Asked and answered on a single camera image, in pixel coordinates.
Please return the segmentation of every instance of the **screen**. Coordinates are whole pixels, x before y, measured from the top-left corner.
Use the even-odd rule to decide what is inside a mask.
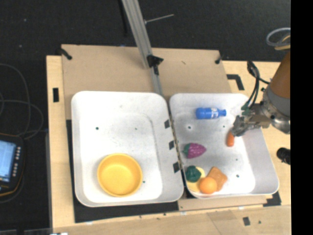
[[[9,182],[16,145],[0,140],[0,178]]]

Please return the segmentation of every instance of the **handheld device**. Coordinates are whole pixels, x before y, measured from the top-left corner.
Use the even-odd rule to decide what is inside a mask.
[[[24,162],[22,138],[0,133],[0,197],[12,194],[18,189]]]

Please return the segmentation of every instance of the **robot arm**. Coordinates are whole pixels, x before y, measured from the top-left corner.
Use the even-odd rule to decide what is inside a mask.
[[[250,107],[245,105],[242,109],[242,116],[236,117],[231,129],[233,136],[242,136],[255,128],[268,128],[270,124],[290,134],[290,51],[264,91],[262,101],[259,104],[252,103]]]

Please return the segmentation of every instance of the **wooden table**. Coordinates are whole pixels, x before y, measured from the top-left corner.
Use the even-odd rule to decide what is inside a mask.
[[[179,200],[179,211],[75,223],[66,119],[70,117],[68,102],[71,95],[83,89],[86,86],[86,84],[84,85],[86,81],[71,83],[71,80],[75,80],[77,73],[86,69],[89,76],[92,77],[91,74],[96,76],[90,70],[90,67],[94,67],[95,70],[93,71],[97,72],[96,67],[99,65],[101,67],[105,65],[114,66],[116,69],[113,73],[117,73],[116,75],[119,76],[122,72],[125,73],[121,66],[126,60],[128,76],[133,76],[133,79],[144,79],[146,84],[141,84],[140,86],[145,87],[144,89],[138,88],[136,82],[131,83],[130,87],[127,87],[127,82],[123,82],[123,86],[120,83],[119,86],[116,86],[115,78],[109,77],[106,83],[109,83],[110,88],[113,86],[111,90],[126,91],[130,89],[130,91],[152,92],[153,88],[150,83],[147,83],[150,73],[146,70],[141,70],[140,56],[134,47],[116,47],[116,49],[114,47],[73,45],[63,45],[62,47],[73,55],[72,60],[76,60],[77,63],[69,64],[69,60],[61,56],[47,56],[46,58],[51,225],[54,228],[54,232],[103,234],[105,229],[106,234],[119,234],[121,232],[125,233],[125,229],[127,229],[127,234],[146,234],[148,232],[151,234],[178,234],[178,232],[180,234],[190,234],[190,232],[198,232],[199,234],[255,234],[264,231],[268,231],[270,234],[281,234],[282,231],[291,233],[290,166],[281,163],[276,157],[276,152],[279,148],[290,148],[290,136],[279,132],[273,127],[264,129],[263,133],[280,181],[280,206],[263,207],[263,204],[271,200],[271,195],[211,201],[186,199],[183,196]],[[215,60],[219,57],[218,51],[158,48],[154,48],[153,51],[155,55],[167,60],[159,67],[160,80],[166,99],[178,92],[233,92],[250,96],[253,90],[255,80],[248,74],[246,62],[222,61],[219,64],[215,64]],[[261,77],[265,80],[273,77],[279,66],[279,63],[272,62],[255,62],[255,64],[260,70]],[[78,69],[73,72],[69,68],[70,65],[80,66],[81,71]],[[239,75],[245,90],[239,90],[235,80],[227,80],[226,74]],[[122,74],[122,78],[127,81],[125,74]],[[56,89],[59,96],[57,99],[54,95]],[[259,94],[257,101],[260,101],[261,96]],[[250,225],[244,224],[244,217],[249,218]]]

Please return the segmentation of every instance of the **black clamp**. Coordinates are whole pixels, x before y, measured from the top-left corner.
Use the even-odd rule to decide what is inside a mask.
[[[147,61],[148,61],[149,67],[150,68],[153,67],[155,75],[159,75],[157,66],[160,63],[162,63],[163,60],[164,60],[163,58],[156,57],[156,56],[153,56],[153,55],[147,56]]]

